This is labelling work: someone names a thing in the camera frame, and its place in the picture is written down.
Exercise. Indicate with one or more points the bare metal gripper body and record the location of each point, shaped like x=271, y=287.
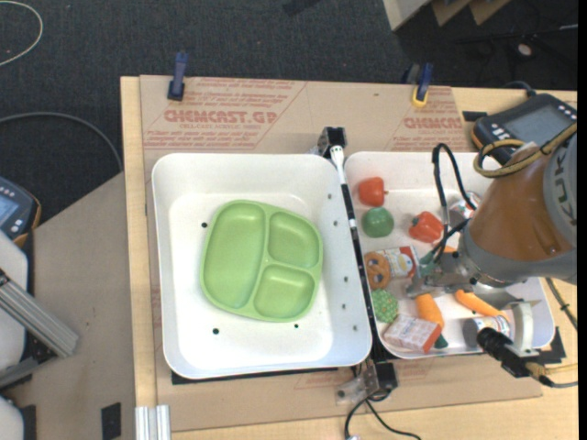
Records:
x=451, y=275

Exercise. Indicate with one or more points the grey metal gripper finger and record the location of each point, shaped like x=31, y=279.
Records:
x=416, y=289

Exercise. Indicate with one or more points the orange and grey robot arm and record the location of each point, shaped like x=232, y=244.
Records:
x=518, y=213

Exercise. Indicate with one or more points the orange toy carrot green top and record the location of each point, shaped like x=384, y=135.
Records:
x=430, y=312

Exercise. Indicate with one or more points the white and red carton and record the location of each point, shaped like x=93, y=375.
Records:
x=402, y=261

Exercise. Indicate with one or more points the green knobbly toy broccoli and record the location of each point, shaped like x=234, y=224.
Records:
x=384, y=306

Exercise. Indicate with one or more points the brown toy pretzel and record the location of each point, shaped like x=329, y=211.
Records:
x=377, y=271

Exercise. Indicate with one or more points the pink and orange carton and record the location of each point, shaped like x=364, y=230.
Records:
x=410, y=333

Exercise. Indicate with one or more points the red toy bell pepper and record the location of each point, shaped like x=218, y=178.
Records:
x=425, y=228

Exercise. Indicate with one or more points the small white printed can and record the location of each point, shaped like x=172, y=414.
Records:
x=486, y=326

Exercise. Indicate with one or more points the small white and red can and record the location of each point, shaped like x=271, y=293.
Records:
x=464, y=209

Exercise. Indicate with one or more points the green toy apple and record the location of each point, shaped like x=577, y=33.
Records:
x=377, y=223

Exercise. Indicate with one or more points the thin black and white rod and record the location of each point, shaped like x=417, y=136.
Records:
x=351, y=218

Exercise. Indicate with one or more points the red toy tomato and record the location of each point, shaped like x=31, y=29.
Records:
x=371, y=192

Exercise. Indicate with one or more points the white plastic tray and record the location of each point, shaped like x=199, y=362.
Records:
x=403, y=168
x=192, y=355

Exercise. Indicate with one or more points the green divided plate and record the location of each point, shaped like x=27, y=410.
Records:
x=234, y=255

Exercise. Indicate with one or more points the brown cardboard board red print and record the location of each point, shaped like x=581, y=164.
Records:
x=284, y=108

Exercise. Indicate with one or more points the black cylinder on white bracket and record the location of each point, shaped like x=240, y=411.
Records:
x=523, y=323

